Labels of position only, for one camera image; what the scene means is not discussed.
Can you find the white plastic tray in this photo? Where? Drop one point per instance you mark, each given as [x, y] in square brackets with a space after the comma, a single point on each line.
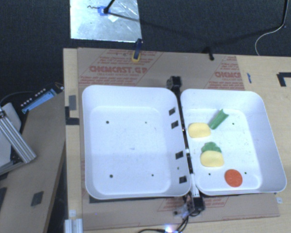
[247, 144]
[128, 142]

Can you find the thin black and white rod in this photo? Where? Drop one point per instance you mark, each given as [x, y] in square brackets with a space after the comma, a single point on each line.
[184, 132]

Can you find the yellow oval toy food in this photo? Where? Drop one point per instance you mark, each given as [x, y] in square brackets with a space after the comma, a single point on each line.
[198, 130]
[211, 159]

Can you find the brown cardboard board red print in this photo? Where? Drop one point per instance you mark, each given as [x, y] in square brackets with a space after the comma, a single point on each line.
[189, 64]

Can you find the green celery stick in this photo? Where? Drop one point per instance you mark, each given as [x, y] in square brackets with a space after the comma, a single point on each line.
[217, 120]

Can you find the green lettuce leaf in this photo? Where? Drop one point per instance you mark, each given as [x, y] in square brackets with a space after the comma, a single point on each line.
[210, 146]

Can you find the orange round slice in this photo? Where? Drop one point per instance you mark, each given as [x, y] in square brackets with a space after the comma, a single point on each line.
[233, 178]

